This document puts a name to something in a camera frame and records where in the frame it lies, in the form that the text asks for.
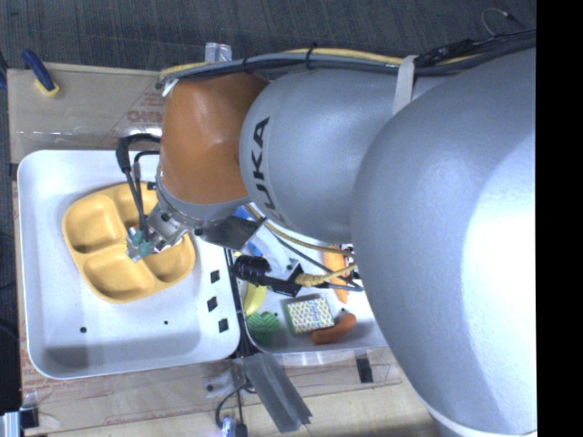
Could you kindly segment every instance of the drain hole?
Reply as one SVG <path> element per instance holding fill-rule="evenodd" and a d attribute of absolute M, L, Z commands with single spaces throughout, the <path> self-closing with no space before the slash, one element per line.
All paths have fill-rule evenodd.
<path fill-rule="evenodd" d="M 216 296 L 213 296 L 210 300 L 207 301 L 207 308 L 209 309 L 209 312 L 214 310 L 217 306 L 219 306 L 219 303 L 217 302 Z"/>
<path fill-rule="evenodd" d="M 229 321 L 226 319 L 219 320 L 219 333 L 229 329 Z"/>

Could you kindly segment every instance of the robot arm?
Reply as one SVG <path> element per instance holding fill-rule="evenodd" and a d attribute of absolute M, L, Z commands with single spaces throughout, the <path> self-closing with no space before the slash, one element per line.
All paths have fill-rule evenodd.
<path fill-rule="evenodd" d="M 373 70 L 270 84 L 239 75 L 252 85 L 240 85 L 250 95 L 239 145 L 213 146 L 196 163 L 199 133 L 180 138 L 188 119 L 170 122 L 174 98 L 194 84 L 179 82 L 163 127 L 160 204 L 148 217 L 159 249 L 174 238 L 156 221 L 165 213 L 180 231 L 212 236 L 248 201 L 290 230 L 352 242 L 375 318 L 442 434 L 534 431 L 535 57 L 529 49 L 420 76 L 395 116 L 395 77 Z M 240 182 L 220 194 L 226 173 Z"/>

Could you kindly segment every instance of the white strap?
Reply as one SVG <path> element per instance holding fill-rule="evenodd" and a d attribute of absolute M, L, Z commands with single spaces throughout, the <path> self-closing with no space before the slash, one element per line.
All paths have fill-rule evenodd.
<path fill-rule="evenodd" d="M 393 115 L 411 102 L 413 96 L 413 82 L 415 76 L 415 64 L 413 61 L 417 55 L 406 56 L 399 66 L 397 75 L 397 87 L 394 91 Z"/>
<path fill-rule="evenodd" d="M 456 434 L 460 435 L 461 437 L 538 437 L 538 430 L 531 431 L 527 433 L 520 433 L 520 434 L 505 434 L 505 433 L 494 433 L 494 432 L 484 432 L 484 431 L 476 431 L 475 429 L 470 429 L 469 427 L 465 427 L 462 424 L 458 424 L 457 422 L 453 422 L 451 419 L 445 417 L 441 412 L 435 410 L 430 405 L 428 405 L 423 398 L 417 393 L 417 397 L 421 401 L 422 404 L 425 405 L 425 408 L 429 411 L 429 414 L 433 416 L 433 418 L 443 424 L 447 429 L 450 431 L 455 432 Z"/>
<path fill-rule="evenodd" d="M 179 79 L 177 77 L 175 77 L 174 79 L 170 79 L 169 81 L 166 81 L 166 83 L 164 83 L 164 90 L 162 91 L 162 96 L 165 97 L 167 96 L 170 91 L 172 90 L 172 88 L 179 82 Z"/>

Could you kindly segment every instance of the blue object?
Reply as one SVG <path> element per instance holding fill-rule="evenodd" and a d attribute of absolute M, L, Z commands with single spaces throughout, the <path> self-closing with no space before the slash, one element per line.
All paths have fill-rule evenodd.
<path fill-rule="evenodd" d="M 33 52 L 30 48 L 26 48 L 22 51 L 22 59 L 26 63 L 26 65 L 33 70 L 35 73 L 36 79 L 40 81 L 43 87 L 48 91 L 52 91 L 55 89 L 55 83 L 53 79 L 46 71 L 45 65 L 41 61 L 41 59 Z"/>
<path fill-rule="evenodd" d="M 222 422 L 222 435 L 223 437 L 235 437 L 235 427 L 237 425 L 237 421 L 226 417 Z"/>
<path fill-rule="evenodd" d="M 132 235 L 131 244 L 135 248 L 138 248 L 138 253 L 141 258 L 145 258 L 151 253 L 152 243 L 144 238 L 144 232 L 141 229 Z"/>
<path fill-rule="evenodd" d="M 249 213 L 245 206 L 240 206 L 237 208 L 233 215 L 235 217 L 239 217 L 240 219 L 253 220 L 253 216 Z"/>
<path fill-rule="evenodd" d="M 247 249 L 250 251 L 252 256 L 260 258 L 263 255 L 261 250 L 250 241 L 247 241 Z"/>

